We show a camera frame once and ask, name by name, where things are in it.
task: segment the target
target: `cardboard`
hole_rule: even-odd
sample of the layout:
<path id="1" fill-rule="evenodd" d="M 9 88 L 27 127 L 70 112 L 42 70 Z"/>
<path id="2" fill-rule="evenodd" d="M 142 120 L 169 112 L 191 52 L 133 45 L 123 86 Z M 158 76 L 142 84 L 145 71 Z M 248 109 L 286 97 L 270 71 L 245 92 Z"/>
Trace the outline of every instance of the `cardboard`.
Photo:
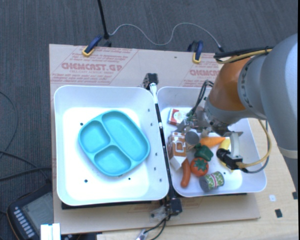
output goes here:
<path id="1" fill-rule="evenodd" d="M 64 85 L 138 87 L 142 86 L 148 73 L 158 74 L 158 89 L 166 86 L 201 87 L 206 79 L 214 81 L 221 67 L 212 53 L 201 54 L 201 62 L 196 64 L 191 52 L 96 47 L 90 57 L 84 57 L 84 48 L 60 44 L 49 46 L 54 223 L 60 223 L 62 234 L 152 227 L 158 222 L 151 220 L 150 212 L 161 206 L 159 201 L 62 209 L 56 190 L 54 93 Z M 253 193 L 183 197 L 181 203 L 182 213 L 172 217 L 168 226 L 260 217 Z"/>

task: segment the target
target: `can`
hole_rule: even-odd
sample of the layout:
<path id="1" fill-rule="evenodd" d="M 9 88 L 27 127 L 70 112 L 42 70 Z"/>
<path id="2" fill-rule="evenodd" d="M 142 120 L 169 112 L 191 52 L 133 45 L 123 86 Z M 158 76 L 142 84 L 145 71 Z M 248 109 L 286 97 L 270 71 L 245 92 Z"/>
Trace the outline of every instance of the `can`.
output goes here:
<path id="1" fill-rule="evenodd" d="M 225 184 L 225 178 L 220 171 L 216 171 L 211 174 L 201 176 L 199 178 L 199 183 L 202 190 L 208 192 L 216 189 L 217 187 L 223 186 Z"/>

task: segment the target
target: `blue clamp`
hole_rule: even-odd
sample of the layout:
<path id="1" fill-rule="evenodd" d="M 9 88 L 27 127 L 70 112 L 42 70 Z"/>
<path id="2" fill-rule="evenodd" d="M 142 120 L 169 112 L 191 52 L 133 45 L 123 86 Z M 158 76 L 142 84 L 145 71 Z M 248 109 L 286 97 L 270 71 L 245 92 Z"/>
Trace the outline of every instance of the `blue clamp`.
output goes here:
<path id="1" fill-rule="evenodd" d="M 98 35 L 95 39 L 92 40 L 92 42 L 87 45 L 83 50 L 82 54 L 86 57 L 89 57 L 94 52 L 94 47 L 98 45 L 98 43 L 101 41 L 102 35 Z"/>
<path id="2" fill-rule="evenodd" d="M 192 44 L 189 45 L 187 51 L 188 52 L 191 52 L 192 51 L 192 47 L 193 45 L 196 45 L 196 48 L 194 50 L 194 53 L 193 53 L 193 57 L 192 57 L 192 61 L 196 64 L 199 64 L 201 62 L 201 53 L 202 53 L 202 50 L 204 48 L 204 42 L 203 41 L 193 41 Z"/>

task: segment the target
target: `gray carpet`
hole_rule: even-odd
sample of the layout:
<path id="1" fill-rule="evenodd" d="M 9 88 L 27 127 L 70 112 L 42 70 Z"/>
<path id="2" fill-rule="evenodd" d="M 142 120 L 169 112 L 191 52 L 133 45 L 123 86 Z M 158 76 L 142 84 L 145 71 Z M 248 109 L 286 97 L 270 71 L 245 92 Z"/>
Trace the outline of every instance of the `gray carpet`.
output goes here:
<path id="1" fill-rule="evenodd" d="M 102 0 L 102 4 L 109 33 L 121 24 L 134 24 L 160 44 L 183 22 L 208 30 L 225 51 L 274 46 L 298 32 L 298 0 Z M 103 26 L 97 0 L 0 0 L 0 92 L 11 99 L 17 113 L 14 134 L 16 113 L 0 93 L 0 150 L 39 167 L 51 166 L 49 44 L 86 45 L 98 34 L 103 35 Z M 165 46 L 150 43 L 131 26 L 110 38 L 112 47 L 165 51 L 186 51 L 193 40 L 203 40 L 204 52 L 218 52 L 214 40 L 192 25 L 179 26 Z M 298 190 L 297 163 L 289 167 Z M 0 154 L 0 178 L 31 168 Z M 51 171 L 44 172 L 51 177 Z M 0 210 L 5 212 L 10 202 L 44 183 L 39 171 L 0 181 Z M 4 214 L 0 237 L 15 239 Z"/>

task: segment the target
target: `white cable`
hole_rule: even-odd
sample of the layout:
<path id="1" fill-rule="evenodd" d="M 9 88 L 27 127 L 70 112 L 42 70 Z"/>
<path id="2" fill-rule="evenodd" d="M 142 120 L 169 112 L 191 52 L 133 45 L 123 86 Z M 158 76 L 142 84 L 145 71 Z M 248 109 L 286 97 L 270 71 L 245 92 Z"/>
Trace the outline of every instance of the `white cable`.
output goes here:
<path id="1" fill-rule="evenodd" d="M 172 38 L 173 38 L 173 35 L 174 35 L 174 32 L 175 32 L 175 29 L 176 29 L 178 26 L 180 26 L 180 25 L 192 25 L 192 26 L 195 26 L 195 27 L 197 27 L 197 28 L 199 28 L 199 29 L 205 31 L 205 32 L 206 32 L 206 33 L 207 33 L 207 34 L 215 41 L 216 45 L 217 45 L 219 48 L 222 48 L 221 45 L 218 43 L 217 39 L 216 39 L 209 31 L 207 31 L 207 30 L 206 30 L 205 28 L 203 28 L 202 26 L 199 26 L 199 25 L 194 24 L 194 23 L 189 23 L 189 22 L 182 22 L 182 23 L 179 23 L 179 24 L 175 25 L 174 28 L 172 29 L 172 33 L 171 33 L 171 37 L 170 37 L 169 41 L 167 41 L 167 42 L 165 42 L 165 43 L 155 43 L 155 42 L 153 42 L 153 41 L 145 34 L 145 32 L 144 32 L 141 28 L 139 28 L 139 27 L 136 26 L 136 25 L 128 24 L 128 23 L 127 23 L 127 24 L 122 24 L 122 25 L 118 26 L 118 27 L 115 29 L 115 31 L 114 31 L 113 33 L 108 33 L 108 34 L 109 34 L 110 37 L 112 37 L 112 36 L 113 36 L 113 35 L 114 35 L 121 27 L 124 27 L 124 26 L 131 26 L 131 27 L 134 27 L 134 28 L 138 29 L 138 30 L 144 35 L 144 37 L 145 37 L 150 43 L 154 44 L 155 46 L 165 46 L 165 45 L 167 45 L 167 44 L 169 44 L 169 43 L 171 42 L 171 40 L 172 40 Z"/>

